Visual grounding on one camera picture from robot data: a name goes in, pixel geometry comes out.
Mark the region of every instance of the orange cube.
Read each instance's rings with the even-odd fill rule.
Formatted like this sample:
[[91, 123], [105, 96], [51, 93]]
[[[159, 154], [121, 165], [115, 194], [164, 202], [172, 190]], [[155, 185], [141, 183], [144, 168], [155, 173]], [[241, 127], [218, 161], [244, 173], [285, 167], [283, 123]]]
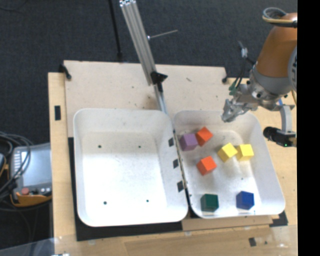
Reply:
[[210, 140], [212, 136], [213, 134], [206, 127], [203, 127], [195, 134], [196, 140], [201, 147]]
[[196, 167], [198, 168], [199, 172], [204, 176], [208, 173], [213, 172], [214, 169], [217, 167], [217, 164], [211, 156], [207, 156], [207, 157], [201, 159], [196, 164]]

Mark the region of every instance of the aluminum rail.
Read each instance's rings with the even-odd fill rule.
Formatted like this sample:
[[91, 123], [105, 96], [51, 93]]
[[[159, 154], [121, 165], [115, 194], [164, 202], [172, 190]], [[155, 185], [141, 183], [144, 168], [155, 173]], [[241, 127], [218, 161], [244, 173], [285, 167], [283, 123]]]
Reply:
[[159, 83], [156, 84], [151, 74], [157, 72], [155, 61], [150, 49], [148, 37], [141, 20], [137, 2], [135, 0], [120, 0], [120, 7], [129, 29], [135, 51], [138, 55], [142, 69], [149, 85], [154, 85], [154, 92], [158, 107], [167, 114], [167, 107], [164, 100], [163, 91], [159, 90]]

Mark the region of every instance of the wooden table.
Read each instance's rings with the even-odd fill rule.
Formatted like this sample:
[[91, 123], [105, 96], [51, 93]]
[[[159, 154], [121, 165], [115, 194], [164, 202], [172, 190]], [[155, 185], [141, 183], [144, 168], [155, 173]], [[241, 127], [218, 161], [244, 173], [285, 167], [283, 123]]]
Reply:
[[[297, 149], [267, 141], [282, 188], [288, 226], [270, 227], [279, 216], [182, 220], [183, 231], [77, 241], [68, 137], [73, 136], [74, 113], [82, 108], [157, 109], [152, 86], [140, 64], [65, 61], [71, 80], [63, 73], [48, 74], [50, 143], [52, 152], [53, 230], [55, 252], [70, 255], [257, 255], [262, 251], [295, 252], [298, 246]], [[163, 82], [168, 115], [181, 110], [222, 110], [228, 95], [223, 67], [157, 65], [168, 75]], [[292, 95], [284, 104], [294, 104]], [[281, 128], [279, 112], [259, 108], [253, 114], [261, 127]], [[296, 108], [292, 110], [297, 130]]]

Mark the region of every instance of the wooden block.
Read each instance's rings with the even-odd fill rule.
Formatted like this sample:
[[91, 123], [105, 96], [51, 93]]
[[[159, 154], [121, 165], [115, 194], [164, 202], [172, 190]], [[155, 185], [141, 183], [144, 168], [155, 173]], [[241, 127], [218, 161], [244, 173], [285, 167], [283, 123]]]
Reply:
[[202, 147], [213, 137], [213, 134], [206, 127], [203, 127], [195, 134], [195, 137], [198, 141], [198, 144]]
[[198, 141], [194, 133], [186, 133], [179, 139], [182, 151], [191, 151], [198, 146]]
[[217, 154], [223, 162], [226, 162], [237, 153], [238, 151], [236, 150], [236, 148], [229, 142], [228, 144], [224, 145]]
[[251, 144], [241, 144], [236, 150], [238, 153], [235, 156], [238, 161], [247, 161], [255, 155]]
[[216, 162], [213, 160], [211, 156], [207, 156], [201, 159], [197, 164], [196, 167], [198, 168], [199, 172], [204, 176], [214, 171], [217, 167]]
[[236, 207], [249, 210], [255, 205], [255, 196], [251, 192], [241, 191], [236, 195]]
[[219, 208], [218, 195], [216, 194], [204, 194], [201, 199], [201, 210], [203, 212], [214, 212]]

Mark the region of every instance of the white plastic tray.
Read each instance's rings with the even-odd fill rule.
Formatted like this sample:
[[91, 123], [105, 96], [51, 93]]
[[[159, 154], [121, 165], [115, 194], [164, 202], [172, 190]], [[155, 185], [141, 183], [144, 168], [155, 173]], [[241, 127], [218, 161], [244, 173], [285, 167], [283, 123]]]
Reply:
[[82, 109], [73, 127], [77, 210], [85, 224], [167, 223], [186, 216], [173, 126], [166, 114]]
[[[221, 114], [222, 111], [182, 111], [174, 117], [178, 138], [184, 133], [195, 133], [204, 126], [213, 133], [204, 146], [180, 151], [193, 211], [205, 219], [280, 214], [285, 208], [285, 199], [257, 118], [248, 112], [231, 123], [224, 123]], [[234, 146], [251, 144], [254, 157], [238, 161], [234, 156], [223, 162], [217, 152], [227, 143]], [[217, 168], [202, 176], [196, 164], [207, 156], [212, 156]], [[236, 207], [236, 195], [240, 191], [254, 194], [255, 205], [251, 209]], [[203, 194], [218, 195], [219, 208], [216, 211], [201, 210]]]

